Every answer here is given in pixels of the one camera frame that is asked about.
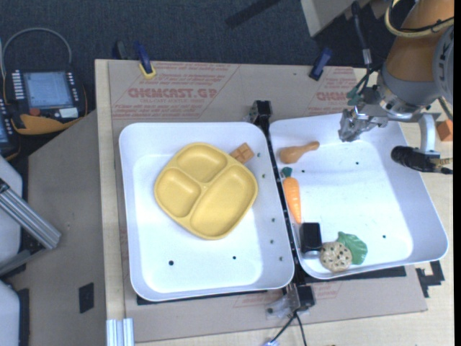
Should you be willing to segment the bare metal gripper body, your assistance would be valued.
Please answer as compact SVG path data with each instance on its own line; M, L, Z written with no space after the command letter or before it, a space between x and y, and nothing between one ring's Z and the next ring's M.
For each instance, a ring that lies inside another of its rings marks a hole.
M393 94L386 86L353 88L346 98L349 109L342 113L341 128L386 126L390 120L407 121L415 106Z

